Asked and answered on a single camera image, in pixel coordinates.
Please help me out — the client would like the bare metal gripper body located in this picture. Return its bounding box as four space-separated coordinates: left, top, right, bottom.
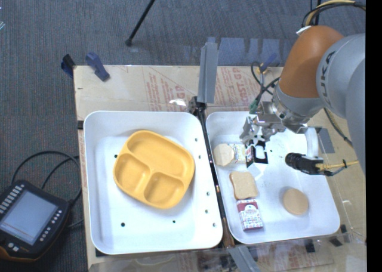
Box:
247 100 310 134

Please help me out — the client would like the pale yellow packet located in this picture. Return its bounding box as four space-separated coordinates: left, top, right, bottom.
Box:
227 143 247 165

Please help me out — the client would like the black and white carton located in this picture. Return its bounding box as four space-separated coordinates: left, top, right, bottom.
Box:
245 138 269 168

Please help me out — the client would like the round tan bread bun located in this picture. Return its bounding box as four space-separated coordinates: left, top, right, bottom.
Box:
212 143 235 167

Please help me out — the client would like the tan bread slice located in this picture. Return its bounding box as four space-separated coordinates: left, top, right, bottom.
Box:
229 171 259 201

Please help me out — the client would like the round tan biscuit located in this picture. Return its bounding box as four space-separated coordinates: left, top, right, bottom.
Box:
282 187 310 216

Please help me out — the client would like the red and white carton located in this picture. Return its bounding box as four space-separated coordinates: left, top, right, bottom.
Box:
236 199 264 232

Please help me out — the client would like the white plastic tray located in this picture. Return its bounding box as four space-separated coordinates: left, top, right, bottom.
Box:
205 110 341 245
83 110 224 256

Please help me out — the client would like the yellow divided plate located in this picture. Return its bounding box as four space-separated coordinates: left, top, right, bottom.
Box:
112 129 196 210

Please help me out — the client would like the brown cardboard board, red print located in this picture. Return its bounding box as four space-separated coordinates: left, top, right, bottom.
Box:
73 64 366 272

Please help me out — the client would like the black cylinder on white bracket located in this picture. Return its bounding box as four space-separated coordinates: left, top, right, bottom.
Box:
284 126 325 176

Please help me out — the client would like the black block with thin wires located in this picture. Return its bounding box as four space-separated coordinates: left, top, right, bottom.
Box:
188 97 208 114

